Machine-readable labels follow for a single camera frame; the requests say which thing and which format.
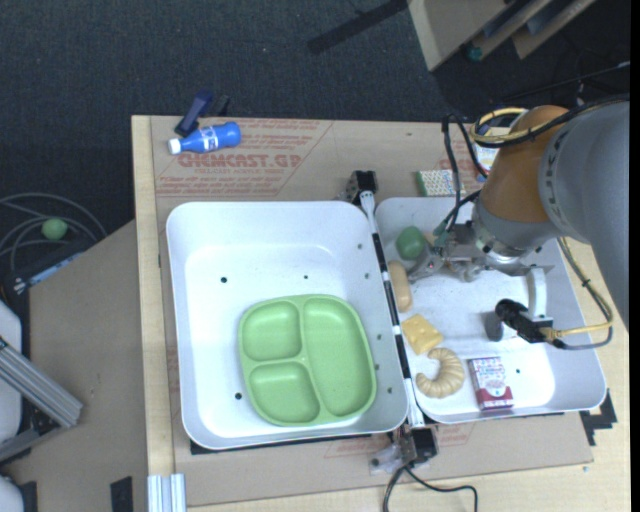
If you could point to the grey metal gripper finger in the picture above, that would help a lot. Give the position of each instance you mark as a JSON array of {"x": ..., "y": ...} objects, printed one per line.
[
  {"x": 424, "y": 266},
  {"x": 467, "y": 273}
]

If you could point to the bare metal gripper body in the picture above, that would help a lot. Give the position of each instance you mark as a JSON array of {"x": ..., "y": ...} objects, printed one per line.
[{"x": 462, "y": 247}]

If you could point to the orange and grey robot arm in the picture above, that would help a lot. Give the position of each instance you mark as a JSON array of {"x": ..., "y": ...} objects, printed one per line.
[{"x": 575, "y": 170}]

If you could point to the green rounded toy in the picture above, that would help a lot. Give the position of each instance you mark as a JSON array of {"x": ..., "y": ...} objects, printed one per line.
[{"x": 411, "y": 242}]

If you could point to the tan bread roll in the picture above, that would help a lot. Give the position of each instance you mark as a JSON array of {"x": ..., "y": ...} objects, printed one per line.
[{"x": 401, "y": 287}]

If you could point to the white plastic tray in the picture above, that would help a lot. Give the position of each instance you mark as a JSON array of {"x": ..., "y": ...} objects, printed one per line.
[
  {"x": 280, "y": 250},
  {"x": 460, "y": 305}
]

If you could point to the thin black and white rod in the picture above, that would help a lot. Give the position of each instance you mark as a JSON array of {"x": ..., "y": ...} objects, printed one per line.
[{"x": 387, "y": 285}]

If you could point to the grey rounded block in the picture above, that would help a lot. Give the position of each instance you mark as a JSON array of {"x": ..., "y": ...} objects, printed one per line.
[{"x": 493, "y": 327}]

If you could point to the yellow cheese wedge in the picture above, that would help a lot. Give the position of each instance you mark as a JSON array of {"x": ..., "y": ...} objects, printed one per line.
[{"x": 422, "y": 334}]

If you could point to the green and white packet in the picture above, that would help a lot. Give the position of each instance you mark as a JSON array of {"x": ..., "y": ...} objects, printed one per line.
[{"x": 437, "y": 182}]

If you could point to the beige croissant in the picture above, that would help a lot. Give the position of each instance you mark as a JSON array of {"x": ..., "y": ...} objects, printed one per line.
[{"x": 447, "y": 372}]

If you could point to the red and white carton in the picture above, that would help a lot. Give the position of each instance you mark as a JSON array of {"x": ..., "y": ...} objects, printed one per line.
[{"x": 491, "y": 384}]

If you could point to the green divided plate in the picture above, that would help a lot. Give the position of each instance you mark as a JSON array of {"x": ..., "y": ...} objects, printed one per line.
[{"x": 330, "y": 350}]

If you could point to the brown cardboard board red print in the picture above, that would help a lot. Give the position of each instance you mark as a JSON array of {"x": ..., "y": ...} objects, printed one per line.
[{"x": 310, "y": 150}]

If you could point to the blue bottle with white cap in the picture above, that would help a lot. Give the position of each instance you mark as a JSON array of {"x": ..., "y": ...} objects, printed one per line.
[{"x": 210, "y": 137}]

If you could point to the green ball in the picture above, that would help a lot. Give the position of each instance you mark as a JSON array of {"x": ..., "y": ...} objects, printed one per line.
[{"x": 54, "y": 228}]

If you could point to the black cylinder on white bracket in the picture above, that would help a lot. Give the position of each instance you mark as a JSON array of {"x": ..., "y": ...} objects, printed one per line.
[{"x": 536, "y": 300}]

